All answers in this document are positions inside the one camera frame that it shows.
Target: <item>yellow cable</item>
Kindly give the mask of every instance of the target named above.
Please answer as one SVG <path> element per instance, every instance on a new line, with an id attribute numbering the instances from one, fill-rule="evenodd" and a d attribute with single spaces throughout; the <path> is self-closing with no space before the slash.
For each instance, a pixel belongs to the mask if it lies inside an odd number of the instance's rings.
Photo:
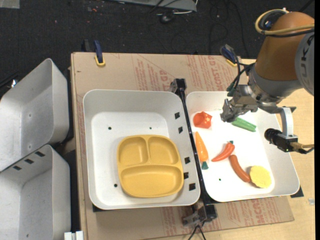
<path id="1" fill-rule="evenodd" d="M 274 11 L 283 11 L 286 14 L 289 13 L 289 11 L 284 10 L 284 9 L 273 9 L 273 10 L 269 10 L 266 11 L 265 13 L 261 14 L 255 21 L 255 29 L 256 31 L 258 31 L 258 33 L 263 34 L 263 35 L 277 35 L 277 34 L 283 34 L 283 33 L 288 33 L 291 31 L 296 31 L 296 30 L 305 30 L 305 29 L 312 29 L 315 27 L 315 24 L 308 24 L 308 25 L 302 25 L 302 26 L 296 26 L 296 27 L 290 27 L 290 28 L 283 28 L 283 29 L 279 29 L 279 30 L 263 30 L 259 27 L 259 22 L 260 20 L 268 13 L 270 12 L 274 12 Z"/>

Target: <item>orange carrot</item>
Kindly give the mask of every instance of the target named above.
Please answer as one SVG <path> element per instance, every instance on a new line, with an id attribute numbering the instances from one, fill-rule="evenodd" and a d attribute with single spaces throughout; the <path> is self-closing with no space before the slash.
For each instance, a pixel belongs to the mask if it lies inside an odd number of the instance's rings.
<path id="1" fill-rule="evenodd" d="M 195 146 L 198 153 L 199 160 L 205 162 L 209 159 L 208 151 L 205 146 L 203 139 L 201 138 L 199 132 L 195 132 Z"/>
<path id="2" fill-rule="evenodd" d="M 230 163 L 231 166 L 234 170 L 234 172 L 236 173 L 236 175 L 238 175 L 238 177 L 243 180 L 244 182 L 250 182 L 251 178 L 249 176 L 248 173 L 246 173 L 240 166 L 238 158 L 235 154 L 232 154 L 229 156 L 230 159 Z"/>
<path id="3" fill-rule="evenodd" d="M 232 152 L 235 150 L 235 145 L 233 145 L 231 142 L 228 142 L 225 146 L 222 152 L 216 156 L 215 158 L 211 159 L 212 162 L 221 161 L 223 159 L 226 159 L 229 157 Z"/>

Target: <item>cardboard sheet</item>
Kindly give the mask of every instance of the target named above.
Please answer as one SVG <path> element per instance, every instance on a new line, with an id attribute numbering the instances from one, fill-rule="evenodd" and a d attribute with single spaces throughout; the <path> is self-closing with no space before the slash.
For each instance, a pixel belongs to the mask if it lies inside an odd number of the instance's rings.
<path id="1" fill-rule="evenodd" d="M 188 93 L 224 91 L 237 75 L 237 68 L 227 64 L 222 56 L 119 53 L 104 53 L 106 66 L 98 67 L 94 55 L 89 52 L 71 55 L 78 122 L 75 137 L 80 146 L 77 155 L 81 157 L 83 174 L 85 238 L 142 240 L 190 234 L 193 228 L 182 224 L 182 218 L 192 214 L 189 206 L 94 211 L 88 191 L 83 97 L 93 89 L 168 91 L 175 78 L 186 80 Z M 285 196 L 217 203 L 215 207 L 217 219 L 205 223 L 204 232 L 294 220 Z"/>

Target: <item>blue clamp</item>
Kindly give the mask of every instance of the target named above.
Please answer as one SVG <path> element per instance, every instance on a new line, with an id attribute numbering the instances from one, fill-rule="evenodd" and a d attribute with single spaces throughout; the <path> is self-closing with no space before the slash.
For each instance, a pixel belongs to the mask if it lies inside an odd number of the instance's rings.
<path id="1" fill-rule="evenodd" d="M 95 62 L 99 67 L 103 67 L 106 65 L 106 62 L 104 57 L 102 56 L 102 49 L 100 46 L 100 42 L 98 40 L 94 40 L 93 44 L 94 44 L 94 51 L 96 53 L 96 56 L 94 57 Z"/>

